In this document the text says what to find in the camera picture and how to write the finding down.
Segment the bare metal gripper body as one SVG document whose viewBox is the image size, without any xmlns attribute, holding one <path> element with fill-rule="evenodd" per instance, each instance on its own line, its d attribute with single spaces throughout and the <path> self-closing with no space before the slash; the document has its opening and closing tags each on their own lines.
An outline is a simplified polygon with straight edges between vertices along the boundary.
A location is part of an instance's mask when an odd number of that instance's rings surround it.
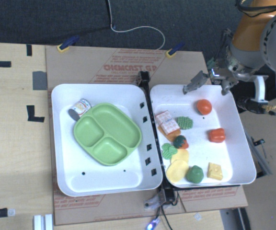
<svg viewBox="0 0 276 230">
<path fill-rule="evenodd" d="M 223 81 L 236 84 L 238 81 L 247 81 L 251 77 L 250 68 L 245 67 L 235 57 L 211 58 L 209 60 L 209 76 L 214 84 Z"/>
</svg>

